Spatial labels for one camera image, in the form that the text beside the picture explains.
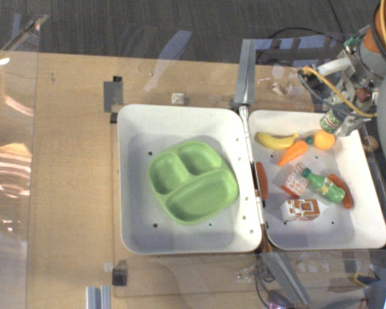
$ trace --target white tray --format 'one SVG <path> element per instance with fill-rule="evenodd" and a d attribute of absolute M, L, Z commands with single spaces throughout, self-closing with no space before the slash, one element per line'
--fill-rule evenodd
<path fill-rule="evenodd" d="M 118 114 L 121 228 L 137 254 L 249 252 L 261 242 L 243 123 L 227 109 L 129 105 Z M 211 145 L 232 168 L 239 198 L 197 225 L 182 225 L 164 211 L 150 188 L 154 155 L 186 140 Z"/>
<path fill-rule="evenodd" d="M 262 110 L 249 117 L 253 155 L 255 161 L 263 163 L 269 182 L 269 198 L 263 210 L 268 236 L 274 245 L 284 250 L 380 248 L 386 243 L 386 224 L 357 131 L 338 138 L 328 151 L 311 146 L 305 155 L 282 167 L 276 163 L 284 151 L 268 149 L 255 139 L 257 132 L 312 135 L 320 129 L 321 117 L 320 113 Z M 313 221 L 284 224 L 279 207 L 291 197 L 280 187 L 298 162 L 315 174 L 339 175 L 350 188 L 354 208 L 347 210 L 342 204 L 331 203 L 309 186 L 301 198 L 318 199 L 320 216 Z"/>

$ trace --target orange fruit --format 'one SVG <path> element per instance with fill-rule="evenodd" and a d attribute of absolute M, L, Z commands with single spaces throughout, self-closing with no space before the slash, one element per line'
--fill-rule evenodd
<path fill-rule="evenodd" d="M 313 144 L 320 150 L 329 150 L 335 142 L 335 136 L 325 131 L 318 131 L 313 138 Z"/>

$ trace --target yellow banana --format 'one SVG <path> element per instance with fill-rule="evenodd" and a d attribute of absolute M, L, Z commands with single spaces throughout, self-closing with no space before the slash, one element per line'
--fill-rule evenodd
<path fill-rule="evenodd" d="M 287 149 L 294 143 L 297 137 L 299 137 L 299 134 L 297 133 L 282 138 L 271 136 L 268 133 L 257 133 L 257 138 L 259 139 L 260 143 L 265 147 L 274 150 Z"/>

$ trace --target table surface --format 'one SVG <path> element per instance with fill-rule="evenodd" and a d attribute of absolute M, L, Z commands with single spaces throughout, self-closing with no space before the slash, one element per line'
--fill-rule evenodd
<path fill-rule="evenodd" d="M 27 308 L 83 308 L 87 286 L 111 284 L 112 265 L 121 259 L 143 262 L 120 238 L 117 130 L 110 123 L 111 114 L 104 112 L 104 82 L 113 76 L 123 78 L 124 104 L 171 105 L 171 93 L 185 93 L 190 106 L 227 108 L 238 68 L 238 64 L 39 54 Z M 291 104 L 293 109 L 311 111 L 307 93 L 282 97 L 271 91 L 275 80 L 288 79 L 283 73 L 294 69 L 283 68 L 278 79 L 272 76 L 275 72 L 271 66 L 256 67 L 255 78 L 264 80 L 256 81 L 252 108 L 284 109 Z M 156 292 L 151 285 L 141 287 L 147 294 L 150 289 Z M 112 308 L 260 306 L 248 287 L 240 292 L 219 289 L 181 295 L 159 291 L 156 296 L 125 297 L 126 292 L 112 290 Z"/>

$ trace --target green plate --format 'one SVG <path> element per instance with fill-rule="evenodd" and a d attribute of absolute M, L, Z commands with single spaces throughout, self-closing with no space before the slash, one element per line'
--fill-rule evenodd
<path fill-rule="evenodd" d="M 186 225 L 212 217 L 239 194 L 229 166 L 212 147 L 197 140 L 160 153 L 151 161 L 147 176 L 166 212 Z"/>

